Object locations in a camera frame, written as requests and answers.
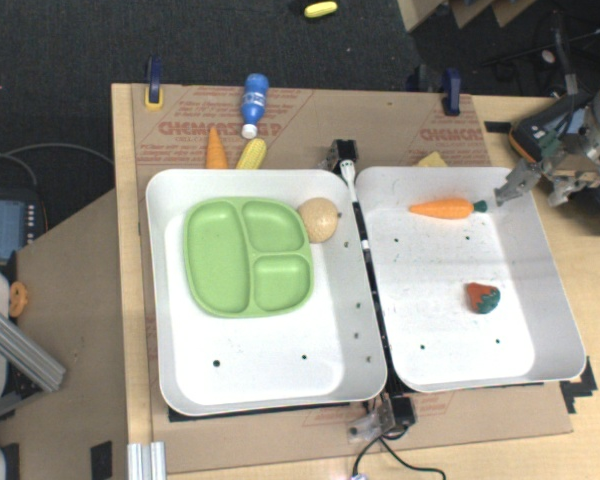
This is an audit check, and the orange carrot with green top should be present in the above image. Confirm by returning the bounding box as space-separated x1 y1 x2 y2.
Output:
408 197 489 221

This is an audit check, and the brown cardboard board red print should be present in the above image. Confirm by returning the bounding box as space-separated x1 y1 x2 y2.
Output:
129 83 575 475

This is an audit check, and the yellow cheese wedge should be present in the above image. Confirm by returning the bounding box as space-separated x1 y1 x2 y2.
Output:
411 150 449 169

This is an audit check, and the plain orange carrot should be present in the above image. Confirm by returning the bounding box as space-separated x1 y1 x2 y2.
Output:
205 125 230 171

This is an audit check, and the white plastic tray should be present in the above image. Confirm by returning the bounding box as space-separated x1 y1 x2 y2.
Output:
353 165 588 395
144 168 389 417

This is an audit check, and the orange pretzel toy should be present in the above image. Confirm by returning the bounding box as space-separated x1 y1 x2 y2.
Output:
8 281 29 319

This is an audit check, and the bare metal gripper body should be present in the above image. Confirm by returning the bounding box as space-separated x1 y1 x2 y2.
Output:
533 125 600 185

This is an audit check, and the yellow oval toy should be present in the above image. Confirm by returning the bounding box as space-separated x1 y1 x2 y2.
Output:
303 0 340 20

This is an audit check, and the beige round bread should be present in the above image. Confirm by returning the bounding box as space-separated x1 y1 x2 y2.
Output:
296 196 341 245

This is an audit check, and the thin black and white rod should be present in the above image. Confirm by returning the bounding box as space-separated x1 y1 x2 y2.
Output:
339 159 399 400

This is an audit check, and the blue bottle with white cap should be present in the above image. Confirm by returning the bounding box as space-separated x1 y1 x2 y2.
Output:
240 72 271 141

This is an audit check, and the green divided plate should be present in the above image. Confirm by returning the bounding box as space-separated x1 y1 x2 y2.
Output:
182 196 315 319

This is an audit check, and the yellow corn cob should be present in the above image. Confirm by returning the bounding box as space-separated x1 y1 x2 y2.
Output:
235 137 269 171

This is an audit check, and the red and green strawberry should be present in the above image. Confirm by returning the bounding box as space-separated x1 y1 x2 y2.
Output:
465 281 502 316

